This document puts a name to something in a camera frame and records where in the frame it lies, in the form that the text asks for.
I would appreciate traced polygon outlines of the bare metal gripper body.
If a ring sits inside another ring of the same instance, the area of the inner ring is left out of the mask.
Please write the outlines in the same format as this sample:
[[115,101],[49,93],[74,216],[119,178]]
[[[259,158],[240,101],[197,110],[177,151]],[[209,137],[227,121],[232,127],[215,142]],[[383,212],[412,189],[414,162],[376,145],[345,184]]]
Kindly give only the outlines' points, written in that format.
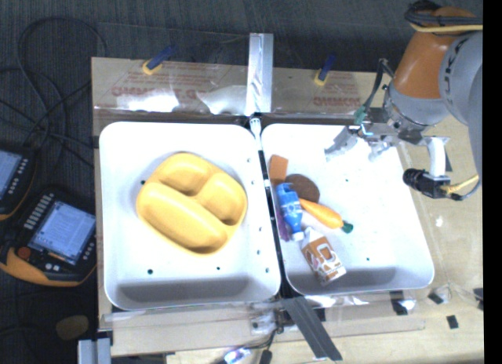
[[355,112],[356,133],[369,144],[395,146],[401,141],[418,144],[427,126],[405,116],[385,97],[380,107],[370,107],[367,100]]

